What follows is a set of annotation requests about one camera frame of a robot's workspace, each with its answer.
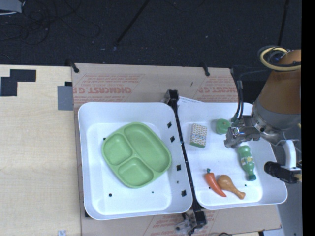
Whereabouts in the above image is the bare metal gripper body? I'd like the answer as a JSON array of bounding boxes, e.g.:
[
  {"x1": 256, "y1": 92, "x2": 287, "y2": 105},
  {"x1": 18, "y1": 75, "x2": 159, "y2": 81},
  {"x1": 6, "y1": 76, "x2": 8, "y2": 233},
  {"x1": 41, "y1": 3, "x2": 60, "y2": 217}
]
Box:
[{"x1": 242, "y1": 115, "x2": 280, "y2": 144}]

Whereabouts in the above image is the green round can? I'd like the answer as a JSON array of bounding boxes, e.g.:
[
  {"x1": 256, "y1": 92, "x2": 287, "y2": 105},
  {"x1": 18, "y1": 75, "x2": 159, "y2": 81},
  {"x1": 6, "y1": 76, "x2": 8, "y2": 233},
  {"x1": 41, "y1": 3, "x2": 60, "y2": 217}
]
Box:
[{"x1": 216, "y1": 118, "x2": 232, "y2": 135}]

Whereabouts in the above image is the white plastic tray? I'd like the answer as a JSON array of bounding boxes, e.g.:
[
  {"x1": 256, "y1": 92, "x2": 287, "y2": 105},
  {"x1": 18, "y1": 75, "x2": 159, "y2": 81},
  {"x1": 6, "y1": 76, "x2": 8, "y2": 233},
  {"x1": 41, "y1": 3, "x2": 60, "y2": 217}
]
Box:
[
  {"x1": 177, "y1": 101, "x2": 288, "y2": 210},
  {"x1": 78, "y1": 101, "x2": 193, "y2": 221}
]

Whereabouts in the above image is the green plastic bottle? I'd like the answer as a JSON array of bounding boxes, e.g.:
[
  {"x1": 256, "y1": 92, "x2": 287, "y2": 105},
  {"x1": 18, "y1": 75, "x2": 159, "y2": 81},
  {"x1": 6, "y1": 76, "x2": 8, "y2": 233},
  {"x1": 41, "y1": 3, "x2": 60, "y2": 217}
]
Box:
[{"x1": 237, "y1": 145, "x2": 257, "y2": 181}]

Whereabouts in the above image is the white and green carton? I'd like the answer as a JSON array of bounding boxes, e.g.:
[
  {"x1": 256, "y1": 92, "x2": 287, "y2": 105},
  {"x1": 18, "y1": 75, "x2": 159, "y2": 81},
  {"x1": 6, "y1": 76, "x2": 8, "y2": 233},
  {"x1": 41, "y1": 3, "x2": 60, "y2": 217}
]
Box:
[{"x1": 189, "y1": 123, "x2": 208, "y2": 149}]

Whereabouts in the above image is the brown chicken drumstick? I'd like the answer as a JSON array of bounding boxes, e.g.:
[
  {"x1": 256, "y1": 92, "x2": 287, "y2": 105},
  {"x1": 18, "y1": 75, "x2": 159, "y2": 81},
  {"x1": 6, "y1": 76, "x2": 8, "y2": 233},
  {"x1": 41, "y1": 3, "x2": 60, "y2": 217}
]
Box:
[{"x1": 217, "y1": 175, "x2": 246, "y2": 200}]

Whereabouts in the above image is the orange carrot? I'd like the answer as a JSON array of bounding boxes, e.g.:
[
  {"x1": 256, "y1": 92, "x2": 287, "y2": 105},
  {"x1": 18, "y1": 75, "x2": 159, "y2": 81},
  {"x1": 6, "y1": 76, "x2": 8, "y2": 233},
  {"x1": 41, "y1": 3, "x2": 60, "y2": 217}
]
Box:
[{"x1": 205, "y1": 168, "x2": 227, "y2": 198}]

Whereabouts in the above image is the thin black rod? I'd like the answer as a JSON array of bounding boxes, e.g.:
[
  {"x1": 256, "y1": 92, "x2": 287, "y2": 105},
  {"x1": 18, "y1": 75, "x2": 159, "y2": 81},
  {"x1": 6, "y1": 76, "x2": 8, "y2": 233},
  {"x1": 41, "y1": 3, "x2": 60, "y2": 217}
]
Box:
[{"x1": 171, "y1": 99, "x2": 202, "y2": 213}]

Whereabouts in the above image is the white paper sheet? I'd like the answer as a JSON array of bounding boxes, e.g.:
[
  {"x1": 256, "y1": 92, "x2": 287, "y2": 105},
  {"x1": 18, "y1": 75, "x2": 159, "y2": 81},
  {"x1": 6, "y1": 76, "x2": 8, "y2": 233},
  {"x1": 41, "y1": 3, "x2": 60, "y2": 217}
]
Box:
[{"x1": 179, "y1": 96, "x2": 205, "y2": 104}]

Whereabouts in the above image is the green divided plate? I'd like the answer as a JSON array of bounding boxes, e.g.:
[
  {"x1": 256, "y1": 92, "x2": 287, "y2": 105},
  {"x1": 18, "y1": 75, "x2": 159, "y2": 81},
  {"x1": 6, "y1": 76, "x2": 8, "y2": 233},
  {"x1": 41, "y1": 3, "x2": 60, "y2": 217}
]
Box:
[{"x1": 101, "y1": 121, "x2": 172, "y2": 189}]

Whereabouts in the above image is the brown cardboard board red print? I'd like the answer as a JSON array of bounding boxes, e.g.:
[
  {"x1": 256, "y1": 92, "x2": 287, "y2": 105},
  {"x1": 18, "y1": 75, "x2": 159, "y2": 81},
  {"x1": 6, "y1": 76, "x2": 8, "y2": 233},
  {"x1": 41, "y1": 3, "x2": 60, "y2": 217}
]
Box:
[{"x1": 71, "y1": 62, "x2": 283, "y2": 236}]

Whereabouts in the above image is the black cylinder on white bracket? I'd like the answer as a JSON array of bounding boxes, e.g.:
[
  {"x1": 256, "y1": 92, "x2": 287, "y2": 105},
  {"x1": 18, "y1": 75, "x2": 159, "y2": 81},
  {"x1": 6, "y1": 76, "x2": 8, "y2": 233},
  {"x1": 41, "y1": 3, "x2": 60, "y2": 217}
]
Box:
[{"x1": 264, "y1": 139, "x2": 302, "y2": 184}]

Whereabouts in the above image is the black block with wires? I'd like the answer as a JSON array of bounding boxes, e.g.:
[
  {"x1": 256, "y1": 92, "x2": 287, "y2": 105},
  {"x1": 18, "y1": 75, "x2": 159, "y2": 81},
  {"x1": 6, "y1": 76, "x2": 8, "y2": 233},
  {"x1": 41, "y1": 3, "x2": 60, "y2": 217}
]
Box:
[
  {"x1": 193, "y1": 210, "x2": 208, "y2": 229},
  {"x1": 165, "y1": 89, "x2": 180, "y2": 105}
]

